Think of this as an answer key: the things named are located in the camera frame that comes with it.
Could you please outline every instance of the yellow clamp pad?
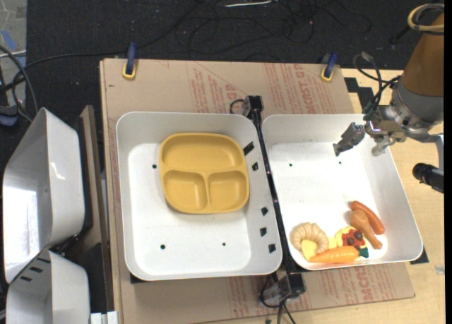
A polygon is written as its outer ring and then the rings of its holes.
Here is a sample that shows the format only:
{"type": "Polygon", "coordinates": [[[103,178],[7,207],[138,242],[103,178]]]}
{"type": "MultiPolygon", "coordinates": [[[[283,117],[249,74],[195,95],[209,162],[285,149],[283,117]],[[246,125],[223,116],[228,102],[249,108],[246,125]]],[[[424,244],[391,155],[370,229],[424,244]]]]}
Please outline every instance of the yellow clamp pad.
{"type": "Polygon", "coordinates": [[[325,77],[325,70],[326,67],[323,67],[322,69],[322,73],[320,75],[321,80],[323,80],[324,82],[331,82],[331,80],[333,79],[333,72],[331,71],[331,74],[329,77],[325,77]]]}
{"type": "Polygon", "coordinates": [[[136,74],[136,64],[133,65],[133,69],[132,69],[132,73],[131,74],[127,74],[126,73],[126,68],[127,68],[127,63],[124,64],[124,67],[122,69],[122,76],[125,79],[134,79],[135,78],[135,74],[136,74]]]}

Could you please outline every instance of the yellow divided plate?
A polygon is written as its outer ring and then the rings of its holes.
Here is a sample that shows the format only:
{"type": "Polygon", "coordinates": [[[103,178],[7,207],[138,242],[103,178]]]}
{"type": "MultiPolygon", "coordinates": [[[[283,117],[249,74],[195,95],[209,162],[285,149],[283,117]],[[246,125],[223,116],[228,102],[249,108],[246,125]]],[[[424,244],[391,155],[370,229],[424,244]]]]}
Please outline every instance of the yellow divided plate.
{"type": "Polygon", "coordinates": [[[160,178],[172,208],[190,214],[231,212],[249,199],[242,148],[216,133],[178,133],[160,146],[160,178]]]}

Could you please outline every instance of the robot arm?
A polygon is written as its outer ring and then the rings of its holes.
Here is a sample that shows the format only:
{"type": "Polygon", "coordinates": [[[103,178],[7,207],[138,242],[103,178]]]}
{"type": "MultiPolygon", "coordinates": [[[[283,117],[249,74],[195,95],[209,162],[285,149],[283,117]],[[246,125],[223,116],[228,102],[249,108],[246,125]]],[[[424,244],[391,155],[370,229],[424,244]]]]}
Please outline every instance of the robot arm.
{"type": "MultiPolygon", "coordinates": [[[[408,24],[424,34],[402,76],[392,85],[390,104],[378,105],[378,100],[376,104],[369,103],[364,110],[364,127],[352,123],[342,135],[343,139],[333,146],[336,155],[339,155],[358,144],[363,131],[376,142],[372,149],[373,155],[384,153],[386,147],[403,142],[406,138],[436,143],[439,168],[418,164],[413,174],[421,182],[443,193],[444,137],[431,135],[429,130],[444,120],[444,5],[427,4],[416,8],[408,16],[408,24]],[[419,25],[419,16],[431,8],[441,8],[443,13],[431,25],[419,25]]],[[[365,53],[362,56],[371,61],[371,57],[365,53]]]]}

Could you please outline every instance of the cardboard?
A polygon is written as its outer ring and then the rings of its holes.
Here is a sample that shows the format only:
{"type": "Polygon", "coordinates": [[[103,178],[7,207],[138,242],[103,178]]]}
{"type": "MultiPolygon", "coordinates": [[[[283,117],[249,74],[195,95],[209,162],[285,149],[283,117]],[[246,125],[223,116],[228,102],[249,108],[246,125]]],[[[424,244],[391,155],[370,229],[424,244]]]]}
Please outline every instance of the cardboard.
{"type": "MultiPolygon", "coordinates": [[[[185,324],[273,315],[257,299],[265,277],[131,282],[124,261],[116,122],[131,111],[228,113],[230,102],[246,95],[261,95],[266,115],[353,113],[341,70],[336,67],[326,83],[316,64],[140,60],[135,79],[126,80],[121,76],[124,63],[105,59],[100,64],[114,303],[120,323],[185,324]]],[[[291,312],[415,295],[404,263],[307,272],[304,281],[307,292],[288,302],[291,312]]]]}

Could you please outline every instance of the orange carrot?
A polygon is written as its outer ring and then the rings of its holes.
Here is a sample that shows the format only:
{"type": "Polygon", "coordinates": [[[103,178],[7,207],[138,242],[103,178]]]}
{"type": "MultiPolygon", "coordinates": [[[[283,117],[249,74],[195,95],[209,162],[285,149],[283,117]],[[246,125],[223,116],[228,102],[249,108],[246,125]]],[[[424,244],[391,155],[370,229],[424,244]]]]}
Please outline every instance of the orange carrot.
{"type": "Polygon", "coordinates": [[[375,215],[375,212],[369,209],[364,203],[361,203],[359,201],[352,201],[350,203],[350,208],[353,211],[363,210],[367,218],[369,219],[369,224],[371,228],[374,230],[375,234],[377,235],[384,234],[383,222],[381,222],[379,217],[375,215]]]}
{"type": "Polygon", "coordinates": [[[338,246],[312,256],[309,262],[330,264],[350,263],[351,261],[355,261],[358,256],[359,251],[354,246],[338,246]]]}

